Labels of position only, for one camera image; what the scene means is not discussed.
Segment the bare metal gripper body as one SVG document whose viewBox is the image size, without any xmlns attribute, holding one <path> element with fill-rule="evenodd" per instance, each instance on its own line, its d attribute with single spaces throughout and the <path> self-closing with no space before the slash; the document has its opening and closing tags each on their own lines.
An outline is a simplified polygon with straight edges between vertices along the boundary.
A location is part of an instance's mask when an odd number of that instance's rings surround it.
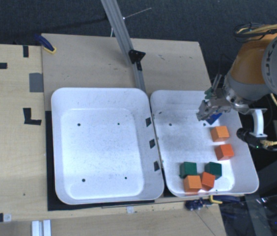
<svg viewBox="0 0 277 236">
<path fill-rule="evenodd" d="M 249 101 L 235 93 L 233 89 L 209 88 L 204 92 L 204 100 L 209 108 L 215 108 L 214 114 L 228 113 L 235 110 L 241 114 L 249 113 Z"/>
</svg>

